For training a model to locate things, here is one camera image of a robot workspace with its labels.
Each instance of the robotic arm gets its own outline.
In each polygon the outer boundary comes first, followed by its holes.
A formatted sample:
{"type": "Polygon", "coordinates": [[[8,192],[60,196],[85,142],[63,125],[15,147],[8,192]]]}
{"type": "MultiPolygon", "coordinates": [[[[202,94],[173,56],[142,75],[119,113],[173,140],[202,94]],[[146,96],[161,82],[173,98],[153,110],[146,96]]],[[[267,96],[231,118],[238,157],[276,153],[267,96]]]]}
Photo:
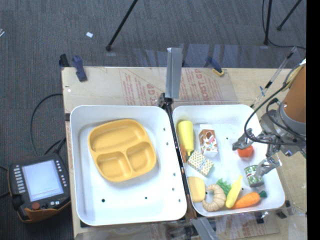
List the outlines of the robotic arm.
{"type": "Polygon", "coordinates": [[[272,157],[278,151],[282,151],[288,157],[301,152],[307,158],[306,59],[290,72],[282,88],[265,100],[250,118],[244,126],[244,134],[233,143],[232,150],[245,149],[253,142],[268,145],[266,158],[257,166],[255,173],[257,178],[280,165],[272,157]],[[289,91],[282,102],[273,98],[277,93],[288,88],[289,91]],[[248,121],[268,101],[270,102],[266,106],[266,113],[260,120],[262,132],[255,136],[251,128],[247,129],[248,121]],[[274,103],[278,105],[277,109],[269,110],[269,106],[274,103]]]}

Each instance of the toy tomato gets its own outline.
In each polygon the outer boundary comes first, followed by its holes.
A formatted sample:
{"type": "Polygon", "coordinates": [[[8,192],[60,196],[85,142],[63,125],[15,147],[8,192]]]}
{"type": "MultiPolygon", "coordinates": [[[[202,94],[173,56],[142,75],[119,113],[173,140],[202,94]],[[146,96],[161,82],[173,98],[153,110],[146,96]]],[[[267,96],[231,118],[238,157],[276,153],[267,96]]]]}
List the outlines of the toy tomato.
{"type": "Polygon", "coordinates": [[[254,152],[254,147],[252,145],[244,148],[244,149],[237,149],[239,157],[241,158],[249,158],[252,156],[253,152],[254,152]]]}

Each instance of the green and white can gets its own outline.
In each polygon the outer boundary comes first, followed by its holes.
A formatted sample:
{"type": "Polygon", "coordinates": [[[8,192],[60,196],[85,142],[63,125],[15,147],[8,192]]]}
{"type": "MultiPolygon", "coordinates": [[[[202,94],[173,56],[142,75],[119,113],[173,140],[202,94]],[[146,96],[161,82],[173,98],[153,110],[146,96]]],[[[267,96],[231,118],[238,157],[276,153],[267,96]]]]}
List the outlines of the green and white can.
{"type": "Polygon", "coordinates": [[[246,168],[244,168],[244,172],[245,172],[245,175],[246,175],[246,178],[249,182],[249,186],[251,188],[256,188],[256,187],[259,187],[261,185],[263,185],[265,182],[264,182],[264,179],[262,177],[258,178],[255,176],[256,174],[256,171],[257,171],[257,165],[250,165],[246,168]]]}

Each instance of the chocolate milk carton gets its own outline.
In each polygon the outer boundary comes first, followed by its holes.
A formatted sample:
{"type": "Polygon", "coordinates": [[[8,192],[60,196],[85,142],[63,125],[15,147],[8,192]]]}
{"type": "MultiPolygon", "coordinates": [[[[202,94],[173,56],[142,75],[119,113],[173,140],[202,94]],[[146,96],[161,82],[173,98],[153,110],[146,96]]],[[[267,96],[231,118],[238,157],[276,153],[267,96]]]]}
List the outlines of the chocolate milk carton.
{"type": "Polygon", "coordinates": [[[210,124],[200,124],[199,141],[204,156],[213,158],[218,153],[216,133],[210,124]]]}

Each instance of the gray carpet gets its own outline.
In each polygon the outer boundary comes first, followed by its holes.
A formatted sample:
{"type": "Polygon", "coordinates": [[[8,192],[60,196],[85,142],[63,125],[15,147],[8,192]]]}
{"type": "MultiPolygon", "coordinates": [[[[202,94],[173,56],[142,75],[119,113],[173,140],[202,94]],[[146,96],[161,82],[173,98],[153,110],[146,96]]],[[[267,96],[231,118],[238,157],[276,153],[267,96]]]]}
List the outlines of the gray carpet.
{"type": "MultiPolygon", "coordinates": [[[[307,0],[281,31],[277,26],[297,1],[272,0],[265,45],[269,0],[138,0],[107,52],[133,0],[0,0],[0,166],[35,157],[31,116],[43,98],[62,92],[60,55],[70,64],[79,55],[84,66],[166,67],[167,48],[180,47],[184,67],[202,67],[211,56],[223,68],[262,70],[278,68],[296,46],[286,66],[293,68],[306,56],[307,0]]],[[[34,114],[35,150],[43,154],[64,137],[57,95],[34,114]]],[[[60,155],[66,159],[65,145],[60,155]]],[[[7,191],[7,174],[0,169],[0,195],[7,191]]],[[[73,239],[70,207],[33,224],[19,220],[9,195],[0,199],[0,210],[2,240],[73,239]]]]}

